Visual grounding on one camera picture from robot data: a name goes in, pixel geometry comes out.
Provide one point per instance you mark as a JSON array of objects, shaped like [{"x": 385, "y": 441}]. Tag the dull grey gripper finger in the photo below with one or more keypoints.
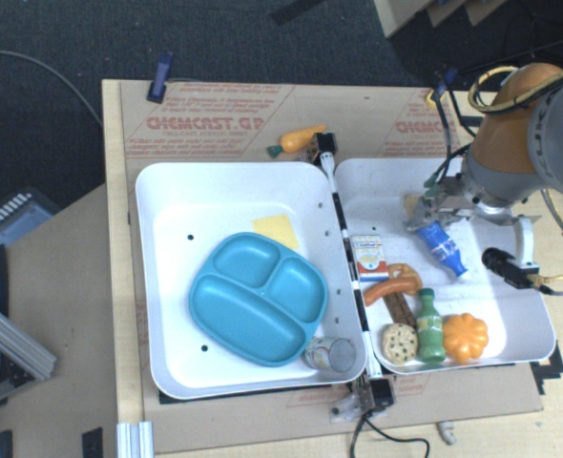
[
  {"x": 414, "y": 217},
  {"x": 446, "y": 217}
]

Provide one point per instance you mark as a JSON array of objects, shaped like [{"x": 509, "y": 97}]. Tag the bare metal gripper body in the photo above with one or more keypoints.
[{"x": 467, "y": 203}]

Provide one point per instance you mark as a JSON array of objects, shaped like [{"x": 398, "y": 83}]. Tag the blue bottle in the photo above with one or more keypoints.
[{"x": 441, "y": 248}]

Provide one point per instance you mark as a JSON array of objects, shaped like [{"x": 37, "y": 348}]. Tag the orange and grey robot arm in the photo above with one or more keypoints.
[{"x": 506, "y": 131}]

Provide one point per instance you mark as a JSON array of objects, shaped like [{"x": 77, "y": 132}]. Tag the beige bread piece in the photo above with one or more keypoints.
[{"x": 409, "y": 204}]

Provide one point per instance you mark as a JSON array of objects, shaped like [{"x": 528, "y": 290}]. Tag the brown pretzel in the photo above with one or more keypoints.
[{"x": 408, "y": 272}]

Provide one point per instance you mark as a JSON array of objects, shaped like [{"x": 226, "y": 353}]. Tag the white and red carton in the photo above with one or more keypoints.
[{"x": 369, "y": 258}]

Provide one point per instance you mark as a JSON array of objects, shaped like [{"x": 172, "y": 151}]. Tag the thin black and white rod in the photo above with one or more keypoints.
[{"x": 339, "y": 210}]

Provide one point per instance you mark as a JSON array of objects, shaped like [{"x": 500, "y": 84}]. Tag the orange sausage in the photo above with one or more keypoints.
[{"x": 386, "y": 290}]

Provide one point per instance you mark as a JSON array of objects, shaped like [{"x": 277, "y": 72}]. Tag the brown chocolate bar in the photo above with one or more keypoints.
[{"x": 401, "y": 310}]

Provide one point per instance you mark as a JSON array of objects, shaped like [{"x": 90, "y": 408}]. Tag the white plastic tray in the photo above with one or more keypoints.
[
  {"x": 176, "y": 279},
  {"x": 501, "y": 313}
]

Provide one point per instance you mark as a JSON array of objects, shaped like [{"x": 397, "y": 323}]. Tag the green bottle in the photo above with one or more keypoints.
[{"x": 429, "y": 332}]

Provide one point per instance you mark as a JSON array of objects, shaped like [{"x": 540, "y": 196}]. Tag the orange pumpkin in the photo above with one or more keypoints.
[{"x": 465, "y": 338}]

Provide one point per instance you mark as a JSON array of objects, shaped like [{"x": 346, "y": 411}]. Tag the beige chip cookie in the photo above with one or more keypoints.
[{"x": 399, "y": 344}]

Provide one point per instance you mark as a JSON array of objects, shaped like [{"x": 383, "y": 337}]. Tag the yellow cheese slice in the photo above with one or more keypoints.
[{"x": 277, "y": 229}]

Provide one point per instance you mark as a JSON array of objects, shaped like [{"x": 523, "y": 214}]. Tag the orange carrot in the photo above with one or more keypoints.
[{"x": 298, "y": 140}]

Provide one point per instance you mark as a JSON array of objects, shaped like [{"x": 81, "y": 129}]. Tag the small white can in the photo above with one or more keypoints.
[{"x": 329, "y": 353}]

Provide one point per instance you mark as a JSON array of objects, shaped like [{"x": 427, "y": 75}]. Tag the blue divided plate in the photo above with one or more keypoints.
[{"x": 257, "y": 303}]

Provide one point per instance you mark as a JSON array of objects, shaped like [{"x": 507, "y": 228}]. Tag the brown cardboard board red print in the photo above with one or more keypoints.
[{"x": 214, "y": 122}]

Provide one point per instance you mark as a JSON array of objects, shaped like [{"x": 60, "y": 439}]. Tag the black cylinder on white bracket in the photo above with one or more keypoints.
[{"x": 510, "y": 263}]

